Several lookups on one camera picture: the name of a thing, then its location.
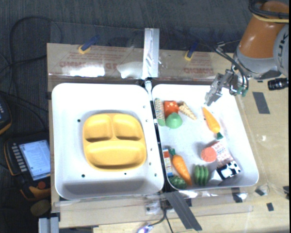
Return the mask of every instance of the orange carrot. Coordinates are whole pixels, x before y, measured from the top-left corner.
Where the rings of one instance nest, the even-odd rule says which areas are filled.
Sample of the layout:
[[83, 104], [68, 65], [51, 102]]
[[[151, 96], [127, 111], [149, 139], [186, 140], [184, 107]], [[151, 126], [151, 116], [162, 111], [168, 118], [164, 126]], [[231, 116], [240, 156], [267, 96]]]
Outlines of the orange carrot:
[[207, 121], [207, 125], [208, 128], [217, 134], [217, 139], [221, 139], [223, 138], [223, 136], [220, 133], [220, 124], [218, 123], [218, 121], [214, 118], [213, 114], [207, 110], [205, 107], [203, 107], [203, 113], [204, 113], [204, 117]]
[[175, 149], [170, 149], [169, 153], [172, 155], [171, 162], [174, 165], [174, 168], [177, 170], [178, 174], [184, 179], [186, 184], [193, 185], [190, 173], [182, 156], [176, 154]]

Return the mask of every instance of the white tray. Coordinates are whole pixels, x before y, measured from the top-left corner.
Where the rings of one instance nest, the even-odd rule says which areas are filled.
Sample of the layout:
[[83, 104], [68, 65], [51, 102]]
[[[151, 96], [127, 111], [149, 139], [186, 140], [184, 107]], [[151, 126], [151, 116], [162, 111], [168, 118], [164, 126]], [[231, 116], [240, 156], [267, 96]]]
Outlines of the white tray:
[[[62, 83], [52, 92], [55, 188], [68, 200], [121, 195], [145, 195], [164, 184], [159, 148], [148, 94], [137, 85]], [[99, 113], [126, 113], [144, 130], [145, 163], [127, 171], [91, 167], [83, 152], [84, 121]]]
[[[183, 124], [179, 128], [171, 129], [159, 126], [162, 148], [174, 148], [176, 153], [183, 157], [192, 180], [195, 165], [207, 166], [210, 172], [215, 170], [217, 165], [216, 162], [207, 163], [200, 158], [201, 150], [208, 147], [211, 142], [216, 141], [215, 134], [209, 130], [202, 112], [205, 94], [209, 90], [210, 86], [208, 85], [178, 84], [159, 84], [152, 90], [153, 99], [184, 101], [197, 116], [197, 120], [192, 120], [179, 112], [183, 120]], [[197, 186], [193, 184], [187, 189], [252, 186], [259, 179], [259, 171], [235, 97], [229, 94], [228, 89], [223, 89], [222, 92], [223, 96], [212, 103], [208, 109], [213, 112], [221, 125], [221, 133], [224, 138], [220, 141], [240, 166], [241, 172], [224, 180], [220, 185]]]

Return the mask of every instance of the yellow divided plate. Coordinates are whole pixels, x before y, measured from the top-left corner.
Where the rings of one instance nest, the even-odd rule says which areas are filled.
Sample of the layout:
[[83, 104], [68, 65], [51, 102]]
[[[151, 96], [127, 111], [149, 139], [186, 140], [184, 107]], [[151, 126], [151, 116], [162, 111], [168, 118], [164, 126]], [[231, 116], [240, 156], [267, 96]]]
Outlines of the yellow divided plate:
[[87, 162], [104, 171], [122, 171], [146, 161], [145, 135], [140, 122], [127, 114], [90, 116], [83, 126]]

